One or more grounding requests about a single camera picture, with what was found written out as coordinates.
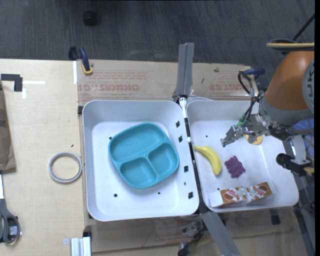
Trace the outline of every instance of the black scissors handle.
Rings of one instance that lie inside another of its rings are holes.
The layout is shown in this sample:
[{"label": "black scissors handle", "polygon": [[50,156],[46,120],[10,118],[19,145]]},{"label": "black scissors handle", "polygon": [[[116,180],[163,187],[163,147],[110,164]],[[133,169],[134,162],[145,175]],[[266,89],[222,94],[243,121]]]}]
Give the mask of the black scissors handle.
[{"label": "black scissors handle", "polygon": [[[16,234],[10,234],[10,227],[16,226]],[[12,215],[4,198],[0,199],[0,239],[7,244],[13,243],[20,235],[20,224],[16,216]]]}]

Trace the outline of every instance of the gray carpet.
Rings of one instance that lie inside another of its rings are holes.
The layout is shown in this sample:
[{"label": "gray carpet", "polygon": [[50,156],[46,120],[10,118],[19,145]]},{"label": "gray carpet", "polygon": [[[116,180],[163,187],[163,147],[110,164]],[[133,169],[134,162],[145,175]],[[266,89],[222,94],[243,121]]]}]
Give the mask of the gray carpet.
[{"label": "gray carpet", "polygon": [[[264,68],[266,87],[283,58],[266,43],[292,39],[314,12],[315,0],[1,0],[0,58],[68,60],[76,46],[90,59],[177,62],[179,44],[194,42],[193,62]],[[313,21],[298,41],[314,40]]]}]

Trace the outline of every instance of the white plastic tray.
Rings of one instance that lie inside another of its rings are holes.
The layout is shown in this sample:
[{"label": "white plastic tray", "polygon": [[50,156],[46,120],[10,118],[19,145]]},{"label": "white plastic tray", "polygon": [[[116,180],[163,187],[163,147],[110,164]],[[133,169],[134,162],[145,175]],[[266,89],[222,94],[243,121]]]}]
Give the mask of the white plastic tray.
[{"label": "white plastic tray", "polygon": [[[178,104],[168,100],[93,100],[84,106],[82,117],[87,208],[94,219],[105,222],[185,216],[198,209],[195,172]],[[137,189],[118,174],[108,144],[109,138],[144,122],[158,125],[168,135],[179,155],[179,167],[160,183]]]},{"label": "white plastic tray", "polygon": [[[276,162],[279,153],[285,153],[282,141],[265,136],[260,145],[249,144],[244,137],[223,147],[220,139],[235,125],[245,113],[249,101],[197,100],[187,105],[192,143],[196,146],[210,146],[220,156],[222,171],[215,176],[210,162],[199,152],[194,152],[199,172],[203,200],[214,212],[234,212],[263,208],[289,207],[297,203],[299,191],[290,170],[282,168]],[[258,104],[252,113],[257,113]],[[231,178],[224,162],[236,156],[245,168],[239,178]],[[276,193],[258,200],[253,205],[234,204],[225,208],[211,207],[209,194],[218,189],[251,186],[269,182]]]}]

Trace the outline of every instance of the gray ring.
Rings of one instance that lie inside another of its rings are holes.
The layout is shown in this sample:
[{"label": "gray ring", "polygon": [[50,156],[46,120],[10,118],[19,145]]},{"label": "gray ring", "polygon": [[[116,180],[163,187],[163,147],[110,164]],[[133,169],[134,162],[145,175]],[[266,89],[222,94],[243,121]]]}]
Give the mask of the gray ring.
[{"label": "gray ring", "polygon": [[[58,178],[56,175],[54,175],[54,173],[52,172],[52,165],[53,165],[54,161],[60,157],[71,157],[74,160],[76,160],[76,162],[79,165],[79,170],[78,170],[78,173],[74,177],[69,178],[69,179],[62,179],[62,178]],[[49,162],[49,174],[50,174],[51,178],[55,182],[58,182],[58,183],[68,184],[68,183],[74,182],[76,179],[78,179],[80,177],[81,172],[82,172],[81,159],[80,159],[80,157],[78,157],[76,154],[74,154],[72,152],[65,152],[64,151],[64,152],[57,153],[51,158],[51,160]]]}]

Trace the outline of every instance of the blue plate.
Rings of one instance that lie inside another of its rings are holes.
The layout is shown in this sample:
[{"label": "blue plate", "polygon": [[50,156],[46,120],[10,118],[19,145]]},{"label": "blue plate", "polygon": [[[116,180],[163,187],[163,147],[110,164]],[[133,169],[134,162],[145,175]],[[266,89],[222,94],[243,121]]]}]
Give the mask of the blue plate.
[{"label": "blue plate", "polygon": [[151,122],[115,135],[109,142],[108,152],[120,176],[136,189],[163,181],[179,167],[179,156],[172,142]]}]

